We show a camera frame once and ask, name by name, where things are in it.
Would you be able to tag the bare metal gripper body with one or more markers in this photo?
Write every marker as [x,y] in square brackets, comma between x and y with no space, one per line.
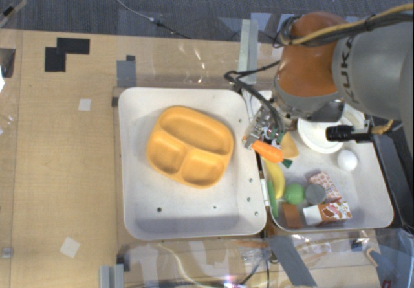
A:
[262,120]

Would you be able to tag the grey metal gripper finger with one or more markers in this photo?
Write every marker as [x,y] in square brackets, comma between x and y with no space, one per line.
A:
[248,143]

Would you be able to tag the orange carrot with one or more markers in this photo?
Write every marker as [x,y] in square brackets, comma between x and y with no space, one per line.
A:
[268,150]

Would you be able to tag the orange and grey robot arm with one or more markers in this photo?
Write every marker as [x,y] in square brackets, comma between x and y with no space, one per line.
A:
[323,73]

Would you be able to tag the yellow wedge slice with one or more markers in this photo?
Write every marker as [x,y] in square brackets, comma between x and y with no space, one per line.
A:
[289,147]

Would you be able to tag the thin black and white rod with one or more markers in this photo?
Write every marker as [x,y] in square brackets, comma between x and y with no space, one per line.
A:
[262,183]

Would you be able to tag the yellow banana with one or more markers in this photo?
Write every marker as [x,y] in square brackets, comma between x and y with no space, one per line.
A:
[278,180]

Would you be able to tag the white bowl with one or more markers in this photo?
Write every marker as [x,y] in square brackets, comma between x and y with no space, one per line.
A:
[315,141]

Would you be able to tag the orange divided plate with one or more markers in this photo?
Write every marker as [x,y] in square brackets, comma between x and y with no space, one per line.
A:
[191,146]

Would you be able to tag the green bean pod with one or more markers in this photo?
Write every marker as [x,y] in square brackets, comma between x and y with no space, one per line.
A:
[273,204]

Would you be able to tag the green apple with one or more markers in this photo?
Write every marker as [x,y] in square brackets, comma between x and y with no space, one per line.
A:
[294,193]

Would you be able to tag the brown rectangular block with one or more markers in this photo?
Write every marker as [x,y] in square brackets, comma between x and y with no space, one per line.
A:
[291,215]

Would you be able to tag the grey can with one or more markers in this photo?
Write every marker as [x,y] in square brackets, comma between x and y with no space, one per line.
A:
[316,193]

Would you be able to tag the white plastic tray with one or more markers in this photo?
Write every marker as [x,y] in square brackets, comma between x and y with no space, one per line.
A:
[194,212]
[362,196]

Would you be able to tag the white egg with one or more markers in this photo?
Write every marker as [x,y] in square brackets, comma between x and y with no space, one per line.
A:
[347,159]

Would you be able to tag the white and orange carton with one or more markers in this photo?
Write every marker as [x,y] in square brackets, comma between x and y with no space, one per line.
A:
[328,214]

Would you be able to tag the black cylinder on white bracket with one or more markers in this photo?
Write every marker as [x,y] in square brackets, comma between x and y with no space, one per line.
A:
[339,133]

